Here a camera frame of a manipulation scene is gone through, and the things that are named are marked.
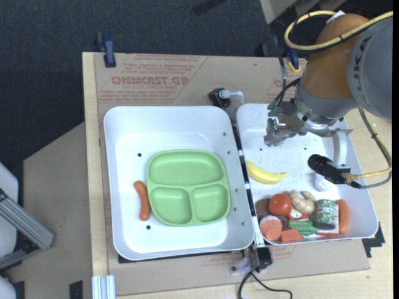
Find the food can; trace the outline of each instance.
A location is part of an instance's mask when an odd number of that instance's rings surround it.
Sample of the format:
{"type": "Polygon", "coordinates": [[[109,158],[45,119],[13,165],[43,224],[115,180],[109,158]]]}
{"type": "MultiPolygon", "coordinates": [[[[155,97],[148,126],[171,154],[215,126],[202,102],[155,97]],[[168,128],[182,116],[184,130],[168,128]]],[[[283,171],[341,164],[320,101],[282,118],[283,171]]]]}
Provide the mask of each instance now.
{"type": "Polygon", "coordinates": [[[314,225],[318,229],[330,230],[335,228],[337,205],[330,199],[319,199],[315,202],[314,225]]]}

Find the wooden edge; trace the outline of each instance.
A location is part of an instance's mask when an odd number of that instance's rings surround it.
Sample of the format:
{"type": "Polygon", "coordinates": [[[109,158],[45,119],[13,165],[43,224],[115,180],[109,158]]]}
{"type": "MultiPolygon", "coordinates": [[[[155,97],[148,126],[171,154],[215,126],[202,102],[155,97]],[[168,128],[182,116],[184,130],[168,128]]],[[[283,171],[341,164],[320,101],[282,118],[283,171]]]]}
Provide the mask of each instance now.
{"type": "Polygon", "coordinates": [[[94,54],[82,53],[93,276],[108,275],[94,54]]]}

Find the green plate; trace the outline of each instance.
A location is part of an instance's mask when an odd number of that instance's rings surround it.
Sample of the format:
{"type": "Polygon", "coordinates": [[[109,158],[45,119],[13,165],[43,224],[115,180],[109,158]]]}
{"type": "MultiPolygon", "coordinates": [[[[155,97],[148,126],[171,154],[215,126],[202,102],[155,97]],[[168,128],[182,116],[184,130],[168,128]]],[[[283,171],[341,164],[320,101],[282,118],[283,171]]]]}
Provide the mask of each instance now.
{"type": "Polygon", "coordinates": [[[230,210],[226,171],[210,151],[162,151],[150,158],[146,172],[151,211],[165,224],[210,224],[230,210]]]}

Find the wooden table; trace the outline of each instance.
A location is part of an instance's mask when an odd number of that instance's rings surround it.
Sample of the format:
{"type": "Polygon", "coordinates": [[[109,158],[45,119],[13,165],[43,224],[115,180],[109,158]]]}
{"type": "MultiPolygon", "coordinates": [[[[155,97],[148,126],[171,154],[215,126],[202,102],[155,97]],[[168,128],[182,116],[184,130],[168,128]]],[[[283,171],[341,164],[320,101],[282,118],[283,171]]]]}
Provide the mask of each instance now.
{"type": "MultiPolygon", "coordinates": [[[[105,215],[103,200],[102,162],[99,147],[99,113],[96,88],[95,54],[84,52],[84,97],[85,97],[85,127],[87,137],[87,163],[89,177],[90,199],[90,231],[92,241],[92,269],[93,276],[104,277],[109,274],[107,258],[107,236],[105,232],[105,215]]],[[[229,81],[240,80],[246,76],[248,85],[259,83],[264,76],[248,74],[241,68],[253,65],[265,65],[270,59],[257,58],[226,58],[209,57],[209,70],[219,72],[221,76],[228,76],[229,81]]],[[[355,131],[352,140],[364,173],[386,168],[385,160],[370,139],[359,114],[354,111],[346,116],[349,128],[355,131]]],[[[376,132],[392,152],[392,123],[370,116],[376,132]]],[[[312,275],[308,277],[286,278],[270,280],[267,285],[271,288],[289,289],[294,298],[393,298],[393,254],[392,254],[392,181],[370,190],[373,204],[385,237],[383,247],[372,249],[370,270],[356,272],[312,275]]],[[[256,282],[244,287],[245,297],[255,298],[288,298],[286,294],[268,292],[256,282]]],[[[199,287],[185,290],[174,290],[160,293],[142,293],[127,295],[123,298],[236,298],[238,285],[219,285],[215,287],[199,287]]]]}

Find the carrot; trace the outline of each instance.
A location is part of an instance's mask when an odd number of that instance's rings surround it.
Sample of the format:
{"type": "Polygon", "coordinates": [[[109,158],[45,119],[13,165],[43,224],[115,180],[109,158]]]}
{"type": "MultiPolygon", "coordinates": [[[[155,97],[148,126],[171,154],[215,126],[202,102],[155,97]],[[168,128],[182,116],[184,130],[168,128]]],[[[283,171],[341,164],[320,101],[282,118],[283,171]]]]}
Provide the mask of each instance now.
{"type": "Polygon", "coordinates": [[[286,229],[281,232],[282,242],[294,242],[303,239],[297,228],[286,229]]]}
{"type": "Polygon", "coordinates": [[[142,221],[146,221],[148,218],[150,218],[151,213],[151,205],[150,200],[148,199],[147,187],[145,187],[145,184],[142,181],[135,181],[133,186],[140,197],[141,208],[139,218],[142,221]]]}
{"type": "Polygon", "coordinates": [[[344,235],[349,225],[349,209],[347,203],[343,199],[337,201],[339,212],[339,233],[344,235]]]}

